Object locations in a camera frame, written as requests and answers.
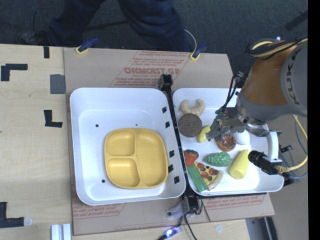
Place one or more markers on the green toy grapes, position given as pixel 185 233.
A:
pixel 218 159

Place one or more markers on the white toy egg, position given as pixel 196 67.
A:
pixel 243 138

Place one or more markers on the toy pizza slice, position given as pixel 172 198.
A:
pixel 208 174

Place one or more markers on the black cylinder on white bracket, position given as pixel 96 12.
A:
pixel 262 160

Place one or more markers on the beige toy croissant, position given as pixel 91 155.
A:
pixel 192 108

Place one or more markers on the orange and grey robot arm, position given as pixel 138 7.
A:
pixel 267 84

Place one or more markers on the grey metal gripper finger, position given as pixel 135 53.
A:
pixel 213 132
pixel 227 133

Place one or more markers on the red toy strawberry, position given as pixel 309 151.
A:
pixel 190 157

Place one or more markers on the brown cardboard board red print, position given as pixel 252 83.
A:
pixel 105 66

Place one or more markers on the person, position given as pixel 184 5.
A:
pixel 150 11

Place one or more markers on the green toy celery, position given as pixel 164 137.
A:
pixel 197 180

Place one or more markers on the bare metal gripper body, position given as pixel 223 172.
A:
pixel 232 120

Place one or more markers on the brown round biscuit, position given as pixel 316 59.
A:
pixel 190 125

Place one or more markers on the white plastic tray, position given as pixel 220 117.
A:
pixel 250 186
pixel 87 159

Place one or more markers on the yellow divided plate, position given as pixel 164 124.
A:
pixel 136 159

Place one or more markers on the yellow toy corn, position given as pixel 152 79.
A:
pixel 239 165

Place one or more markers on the yellow toy lemon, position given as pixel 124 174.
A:
pixel 203 134

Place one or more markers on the brown toy doughnut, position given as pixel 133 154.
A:
pixel 227 144

